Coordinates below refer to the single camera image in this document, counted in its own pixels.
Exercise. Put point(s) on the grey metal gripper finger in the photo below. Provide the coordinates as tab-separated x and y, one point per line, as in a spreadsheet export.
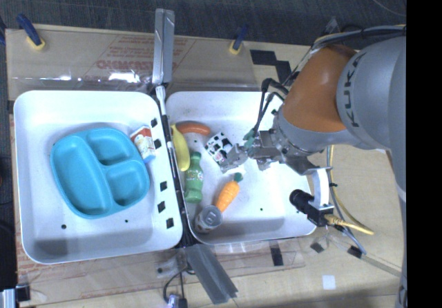
265	163
235	157

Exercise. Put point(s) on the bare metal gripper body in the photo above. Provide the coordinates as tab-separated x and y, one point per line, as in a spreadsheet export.
271	146

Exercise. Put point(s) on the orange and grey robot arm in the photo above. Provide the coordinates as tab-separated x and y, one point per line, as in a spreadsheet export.
369	92

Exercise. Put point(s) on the black and white carton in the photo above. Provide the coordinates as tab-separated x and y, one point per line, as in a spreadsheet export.
217	146

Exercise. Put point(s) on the orange carrot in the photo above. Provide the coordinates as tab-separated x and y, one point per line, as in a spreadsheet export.
228	194

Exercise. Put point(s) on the white plastic tray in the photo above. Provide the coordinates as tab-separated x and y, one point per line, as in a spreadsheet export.
41	116
269	203

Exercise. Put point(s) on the green plastic bottle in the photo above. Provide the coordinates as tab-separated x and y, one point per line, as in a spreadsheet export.
193	179

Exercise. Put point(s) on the orange sausage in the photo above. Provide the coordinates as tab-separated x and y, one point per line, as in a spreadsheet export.
193	128

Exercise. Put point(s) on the yellow banana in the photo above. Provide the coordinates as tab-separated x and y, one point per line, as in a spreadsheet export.
182	153

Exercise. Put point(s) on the thin black and white rod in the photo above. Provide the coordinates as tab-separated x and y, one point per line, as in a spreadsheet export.
171	158

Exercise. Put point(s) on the small grey can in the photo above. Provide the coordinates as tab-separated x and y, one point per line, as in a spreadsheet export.
209	218

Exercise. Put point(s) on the red and white carton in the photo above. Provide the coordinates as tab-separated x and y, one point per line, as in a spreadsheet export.
144	142

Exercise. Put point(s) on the blue divided plate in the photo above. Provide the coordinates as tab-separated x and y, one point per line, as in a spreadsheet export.
83	175

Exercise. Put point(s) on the brown cardboard board red print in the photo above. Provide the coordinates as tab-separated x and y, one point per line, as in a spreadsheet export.
86	54

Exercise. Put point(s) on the black cylinder on white bracket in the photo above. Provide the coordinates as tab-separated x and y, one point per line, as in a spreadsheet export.
307	203

